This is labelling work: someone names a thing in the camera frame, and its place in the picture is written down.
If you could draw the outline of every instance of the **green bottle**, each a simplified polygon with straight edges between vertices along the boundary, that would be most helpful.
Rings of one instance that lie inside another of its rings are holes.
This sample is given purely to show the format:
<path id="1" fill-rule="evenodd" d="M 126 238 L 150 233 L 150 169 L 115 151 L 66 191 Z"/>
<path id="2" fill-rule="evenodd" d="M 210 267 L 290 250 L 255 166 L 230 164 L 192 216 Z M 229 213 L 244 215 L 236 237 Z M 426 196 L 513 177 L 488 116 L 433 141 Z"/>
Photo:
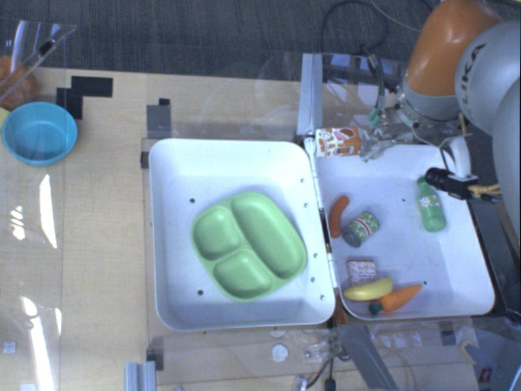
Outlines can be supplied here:
<path id="1" fill-rule="evenodd" d="M 420 193 L 418 196 L 418 205 L 422 214 L 423 226 L 427 231 L 441 231 L 447 224 L 441 208 L 440 197 L 421 177 L 417 181 Z"/>

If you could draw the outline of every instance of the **blue bowl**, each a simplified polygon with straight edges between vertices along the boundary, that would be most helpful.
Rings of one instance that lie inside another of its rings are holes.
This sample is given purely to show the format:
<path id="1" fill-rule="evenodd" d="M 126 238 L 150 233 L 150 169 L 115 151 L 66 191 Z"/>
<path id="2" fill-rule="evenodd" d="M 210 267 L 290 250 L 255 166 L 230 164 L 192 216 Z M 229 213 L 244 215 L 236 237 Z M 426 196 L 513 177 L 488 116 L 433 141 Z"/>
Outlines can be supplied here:
<path id="1" fill-rule="evenodd" d="M 2 139 L 7 150 L 32 166 L 51 165 L 74 147 L 78 128 L 71 114 L 52 103 L 27 103 L 3 122 Z"/>

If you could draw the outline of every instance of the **sausage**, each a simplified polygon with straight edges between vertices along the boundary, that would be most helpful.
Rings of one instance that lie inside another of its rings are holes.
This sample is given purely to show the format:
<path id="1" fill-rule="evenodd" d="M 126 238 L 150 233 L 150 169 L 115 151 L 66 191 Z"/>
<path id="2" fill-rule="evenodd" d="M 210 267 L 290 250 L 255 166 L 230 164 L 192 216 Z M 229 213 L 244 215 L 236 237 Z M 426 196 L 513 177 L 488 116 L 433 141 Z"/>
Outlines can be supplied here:
<path id="1" fill-rule="evenodd" d="M 342 195 L 331 207 L 329 212 L 329 232 L 332 238 L 340 237 L 340 217 L 342 212 L 348 207 L 349 198 L 346 195 Z"/>

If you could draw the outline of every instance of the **transparent plastic sheet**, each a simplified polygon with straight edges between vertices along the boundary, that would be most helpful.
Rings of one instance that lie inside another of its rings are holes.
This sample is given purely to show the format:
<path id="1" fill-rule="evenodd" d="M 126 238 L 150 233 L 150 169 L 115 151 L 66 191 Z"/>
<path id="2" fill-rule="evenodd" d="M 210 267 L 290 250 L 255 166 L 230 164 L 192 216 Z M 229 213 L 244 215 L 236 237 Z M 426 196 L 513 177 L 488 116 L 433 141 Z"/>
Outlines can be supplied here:
<path id="1" fill-rule="evenodd" d="M 73 27 L 0 20 L 0 105 L 55 102 L 56 87 L 37 71 L 64 59 Z M 59 389 L 65 161 L 33 167 L 0 147 L 0 378 L 2 389 Z"/>

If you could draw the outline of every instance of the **table surface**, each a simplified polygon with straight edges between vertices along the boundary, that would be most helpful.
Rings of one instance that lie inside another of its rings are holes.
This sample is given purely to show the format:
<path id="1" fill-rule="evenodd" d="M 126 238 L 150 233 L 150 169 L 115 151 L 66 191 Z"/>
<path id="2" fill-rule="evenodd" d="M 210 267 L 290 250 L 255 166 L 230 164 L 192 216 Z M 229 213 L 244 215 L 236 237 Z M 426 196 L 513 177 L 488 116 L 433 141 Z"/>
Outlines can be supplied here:
<path id="1" fill-rule="evenodd" d="M 312 376 L 320 364 L 306 362 L 302 348 L 323 340 L 322 329 L 188 336 L 158 324 L 140 166 L 147 106 L 159 99 L 170 100 L 173 136 L 271 132 L 289 139 L 300 83 L 53 68 L 35 75 L 41 100 L 54 102 L 56 88 L 70 87 L 72 76 L 110 77 L 113 94 L 83 97 L 77 145 L 56 165 L 31 168 L 0 147 L 0 180 L 9 194 L 0 200 L 2 389 L 123 389 L 125 363 L 143 362 L 155 347 L 166 350 L 160 390 L 181 383 L 186 391 L 291 389 L 297 374 Z M 329 124 L 363 124 L 374 88 L 349 82 L 324 88 Z M 42 205 L 48 191 L 54 229 Z M 450 323 L 458 343 L 475 341 L 470 318 Z M 472 365 L 458 345 L 442 343 L 438 321 L 371 329 L 401 389 L 476 389 Z M 278 343 L 290 350 L 285 362 L 272 357 Z M 335 378 L 339 389 L 366 389 L 352 362 L 337 363 Z"/>

